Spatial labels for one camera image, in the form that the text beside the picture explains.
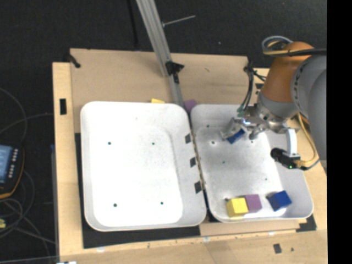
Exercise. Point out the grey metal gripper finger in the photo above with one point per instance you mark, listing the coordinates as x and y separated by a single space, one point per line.
232 128
256 132

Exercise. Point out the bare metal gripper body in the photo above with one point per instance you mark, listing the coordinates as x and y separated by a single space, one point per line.
264 121

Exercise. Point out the blue cube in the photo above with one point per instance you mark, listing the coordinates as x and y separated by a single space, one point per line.
279 200
236 137

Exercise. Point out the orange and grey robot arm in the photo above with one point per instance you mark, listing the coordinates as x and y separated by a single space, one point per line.
283 76

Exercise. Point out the white plastic tray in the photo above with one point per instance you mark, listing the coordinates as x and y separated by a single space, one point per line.
242 169
137 169

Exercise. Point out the purple cube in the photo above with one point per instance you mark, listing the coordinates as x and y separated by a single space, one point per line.
253 202
190 105

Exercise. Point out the yellow cube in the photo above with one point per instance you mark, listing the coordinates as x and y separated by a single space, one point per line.
158 101
237 206

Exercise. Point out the pale wood board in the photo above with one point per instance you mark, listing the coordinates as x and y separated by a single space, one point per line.
123 76

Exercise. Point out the black cylinder on white bracket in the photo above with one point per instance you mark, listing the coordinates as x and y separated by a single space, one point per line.
291 143

